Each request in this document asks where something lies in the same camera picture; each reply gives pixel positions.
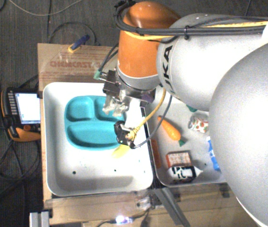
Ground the orange sausage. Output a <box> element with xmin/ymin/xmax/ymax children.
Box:
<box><xmin>151</xmin><ymin>139</ymin><xmax>162</xmax><ymax>170</ymax></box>

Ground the black and white carton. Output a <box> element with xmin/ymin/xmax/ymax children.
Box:
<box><xmin>167</xmin><ymin>165</ymin><xmax>204</xmax><ymax>185</ymax></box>

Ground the white can with red print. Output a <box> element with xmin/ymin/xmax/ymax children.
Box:
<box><xmin>188</xmin><ymin>115</ymin><xmax>209</xmax><ymax>134</ymax></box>

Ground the blue divided plate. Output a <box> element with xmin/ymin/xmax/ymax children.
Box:
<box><xmin>64</xmin><ymin>95</ymin><xmax>128</xmax><ymax>150</ymax></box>

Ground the black cylinder on white bracket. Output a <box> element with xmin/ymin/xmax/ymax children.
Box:
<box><xmin>113</xmin><ymin>98</ymin><xmax>147</xmax><ymax>150</ymax></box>

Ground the blue packet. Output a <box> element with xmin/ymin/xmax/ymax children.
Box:
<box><xmin>205</xmin><ymin>136</ymin><xmax>221</xmax><ymax>171</ymax></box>

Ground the white plastic tray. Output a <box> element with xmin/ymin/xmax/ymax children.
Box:
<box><xmin>145</xmin><ymin>85</ymin><xmax>227</xmax><ymax>188</ymax></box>
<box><xmin>42</xmin><ymin>81</ymin><xmax>154</xmax><ymax>198</ymax></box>

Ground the orange carton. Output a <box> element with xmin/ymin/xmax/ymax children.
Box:
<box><xmin>165</xmin><ymin>150</ymin><xmax>193</xmax><ymax>169</ymax></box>

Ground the yellow banana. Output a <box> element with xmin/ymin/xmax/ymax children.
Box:
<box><xmin>111</xmin><ymin>144</ymin><xmax>132</xmax><ymax>159</ymax></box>

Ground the brown cardboard board red print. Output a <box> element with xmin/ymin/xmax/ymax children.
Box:
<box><xmin>37</xmin><ymin>43</ymin><xmax>242</xmax><ymax>225</ymax></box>

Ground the orange carrot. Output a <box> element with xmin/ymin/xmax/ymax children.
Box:
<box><xmin>157</xmin><ymin>115</ymin><xmax>187</xmax><ymax>148</ymax></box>

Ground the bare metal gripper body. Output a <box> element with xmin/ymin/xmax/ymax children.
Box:
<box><xmin>102</xmin><ymin>69</ymin><xmax>156</xmax><ymax>108</ymax></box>

